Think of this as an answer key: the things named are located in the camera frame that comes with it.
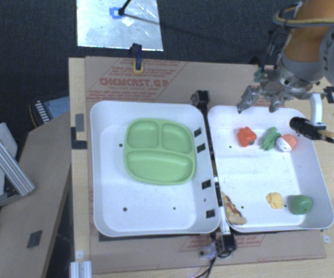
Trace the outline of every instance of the green toy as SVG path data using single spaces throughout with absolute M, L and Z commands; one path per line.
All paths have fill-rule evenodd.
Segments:
M 268 129 L 267 134 L 264 136 L 262 140 L 262 149 L 265 151 L 269 151 L 274 148 L 276 144 L 276 140 L 281 137 L 281 134 L 277 132 L 276 127 L 271 127 Z
M 294 214 L 306 214 L 311 210 L 312 204 L 310 197 L 297 195 L 291 201 L 291 210 Z

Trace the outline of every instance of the green plate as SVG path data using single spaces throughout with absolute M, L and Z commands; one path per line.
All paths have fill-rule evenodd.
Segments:
M 195 147 L 190 130 L 163 119 L 137 119 L 127 129 L 124 165 L 136 180 L 183 184 L 195 173 Z

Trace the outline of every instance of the dark gray backdrop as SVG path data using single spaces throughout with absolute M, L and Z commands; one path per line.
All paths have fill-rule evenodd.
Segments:
M 263 58 L 273 13 L 299 0 L 157 0 L 164 52 L 145 57 L 247 63 Z M 29 100 L 68 88 L 68 58 L 127 56 L 76 46 L 76 0 L 0 0 L 0 122 L 32 129 Z

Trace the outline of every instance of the black clip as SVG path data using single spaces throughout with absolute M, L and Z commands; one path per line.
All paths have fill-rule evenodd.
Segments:
M 132 44 L 128 56 L 135 57 L 136 60 L 133 63 L 133 73 L 139 74 L 144 71 L 144 66 L 142 65 L 142 45 L 137 43 Z
M 324 88 L 324 93 L 326 93 L 326 99 L 328 100 L 328 103 L 334 103 L 333 93 L 334 93 L 334 87 L 333 86 L 327 86 Z

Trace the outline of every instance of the yellow toy food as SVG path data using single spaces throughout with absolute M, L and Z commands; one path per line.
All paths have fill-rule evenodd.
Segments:
M 271 192 L 266 196 L 269 205 L 273 209 L 281 209 L 284 207 L 284 200 L 278 192 Z
M 244 225 L 247 223 L 247 219 L 243 217 L 235 208 L 235 205 L 231 202 L 230 198 L 222 192 L 223 203 L 225 206 L 225 213 L 227 220 L 233 225 Z

